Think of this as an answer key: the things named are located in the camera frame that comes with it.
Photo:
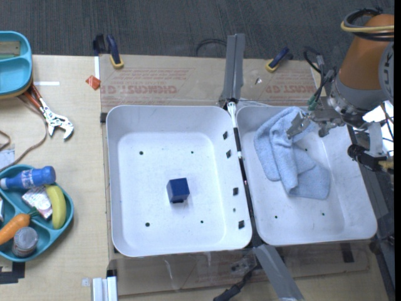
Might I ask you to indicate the small silver can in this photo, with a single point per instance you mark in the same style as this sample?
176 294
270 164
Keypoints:
25 241

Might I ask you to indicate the orange carrot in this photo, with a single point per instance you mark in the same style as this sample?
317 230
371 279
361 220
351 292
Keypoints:
14 226

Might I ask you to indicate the small red packet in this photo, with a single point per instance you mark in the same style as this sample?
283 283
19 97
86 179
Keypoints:
93 82

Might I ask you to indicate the teal divided plate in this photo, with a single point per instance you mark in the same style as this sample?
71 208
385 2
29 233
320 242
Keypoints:
44 234

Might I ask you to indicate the white plastic tray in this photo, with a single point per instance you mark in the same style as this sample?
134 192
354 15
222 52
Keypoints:
175 143
344 193

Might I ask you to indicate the blue cube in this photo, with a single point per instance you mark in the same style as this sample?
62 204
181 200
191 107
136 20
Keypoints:
177 189

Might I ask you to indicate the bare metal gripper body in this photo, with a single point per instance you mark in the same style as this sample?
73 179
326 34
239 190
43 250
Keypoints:
340 114

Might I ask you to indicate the light blue towel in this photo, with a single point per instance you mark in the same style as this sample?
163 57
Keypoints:
288 165

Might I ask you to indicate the yellow banana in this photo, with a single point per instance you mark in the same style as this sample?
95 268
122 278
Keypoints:
58 205

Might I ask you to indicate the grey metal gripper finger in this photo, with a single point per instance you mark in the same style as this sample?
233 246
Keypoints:
324 131
297 127

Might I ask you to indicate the brown cardboard board red print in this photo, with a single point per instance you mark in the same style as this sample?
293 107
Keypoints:
163 83

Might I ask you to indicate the blue and white bottle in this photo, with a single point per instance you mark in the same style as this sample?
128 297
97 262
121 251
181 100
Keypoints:
37 177

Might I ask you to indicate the black cylinder on white bracket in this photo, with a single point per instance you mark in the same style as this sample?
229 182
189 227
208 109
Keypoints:
363 157

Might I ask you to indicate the white and pink packet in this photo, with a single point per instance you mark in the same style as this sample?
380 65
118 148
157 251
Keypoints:
39 201

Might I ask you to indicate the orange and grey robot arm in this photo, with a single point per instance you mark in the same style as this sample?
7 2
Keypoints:
360 64

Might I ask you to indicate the blue divided plate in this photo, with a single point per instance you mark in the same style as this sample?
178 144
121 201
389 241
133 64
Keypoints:
15 71

